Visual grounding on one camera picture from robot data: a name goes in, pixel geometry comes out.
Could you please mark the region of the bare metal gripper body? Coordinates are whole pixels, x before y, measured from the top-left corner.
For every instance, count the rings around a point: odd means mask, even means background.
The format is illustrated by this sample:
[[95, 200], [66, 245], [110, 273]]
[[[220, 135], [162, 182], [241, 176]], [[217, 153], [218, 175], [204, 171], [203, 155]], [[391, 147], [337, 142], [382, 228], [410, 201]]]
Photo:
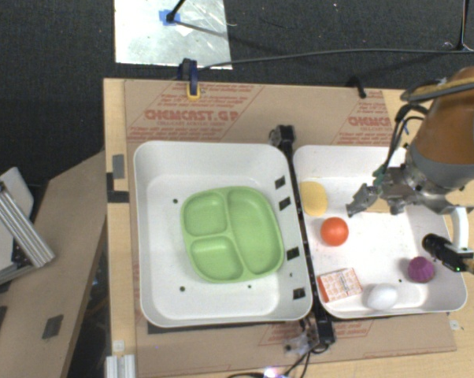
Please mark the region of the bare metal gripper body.
[[413, 166], [388, 168], [379, 187], [380, 197], [388, 206], [390, 198], [405, 198], [407, 206], [424, 206], [433, 213], [453, 212], [453, 204], [446, 199], [449, 192]]

